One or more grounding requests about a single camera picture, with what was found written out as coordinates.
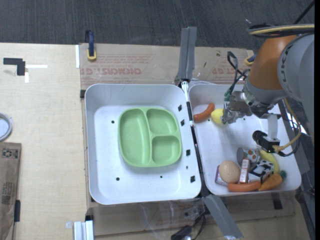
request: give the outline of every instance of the yellow cable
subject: yellow cable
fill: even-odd
[[[296,124],[298,125],[299,128],[299,132],[298,134],[291,140],[289,141],[287,144],[283,145],[283,146],[278,146],[278,145],[273,145],[272,147],[274,148],[274,151],[276,153],[279,153],[280,151],[284,150],[286,147],[290,146],[292,143],[294,143],[297,139],[299,139],[300,135],[301,135],[301,126],[300,123],[297,120],[296,114],[293,112],[293,110],[291,109],[288,101],[286,98],[283,99],[285,106],[287,107],[287,109],[289,110],[290,114],[293,115],[294,120],[296,121]]]
[[[305,30],[305,29],[314,29],[315,25],[290,25],[290,26],[279,26],[279,27],[271,27],[267,29],[255,30],[249,32],[251,35],[270,33],[275,31],[284,31],[284,30]]]

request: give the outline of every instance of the dark floor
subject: dark floor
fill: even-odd
[[[0,42],[78,44],[92,30],[96,43],[179,46],[181,29],[197,27],[196,46],[246,48],[256,52],[263,40],[246,28],[267,23],[288,25],[313,0],[0,0]],[[313,6],[299,22],[315,23]],[[299,110],[300,104],[291,101]],[[315,237],[314,143],[301,139],[296,157],[311,170],[302,170],[297,198]]]

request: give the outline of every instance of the brown ball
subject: brown ball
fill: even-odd
[[[219,174],[221,179],[226,183],[237,183],[240,178],[239,166],[230,160],[223,161],[219,166]]]

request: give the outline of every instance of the toy sausage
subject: toy sausage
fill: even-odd
[[[237,184],[229,183],[228,190],[231,192],[249,192],[261,188],[261,182],[259,180],[251,181],[249,183]]]
[[[215,104],[209,103],[209,105],[205,111],[203,111],[199,114],[193,115],[193,121],[198,122],[198,121],[201,121],[201,120],[208,118],[210,116],[211,112],[214,111],[214,109],[215,109]]]

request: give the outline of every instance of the table surface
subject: table surface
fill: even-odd
[[[0,43],[3,58],[20,58],[30,68],[29,82],[14,65],[0,64],[0,111],[12,118],[5,140],[22,144],[17,198],[20,221],[15,240],[71,240],[67,222],[84,221],[87,211],[80,70],[76,46]],[[245,239],[310,239],[299,203],[291,216],[241,221]],[[127,233],[97,239],[169,239],[161,233]],[[225,239],[208,225],[198,239]]]

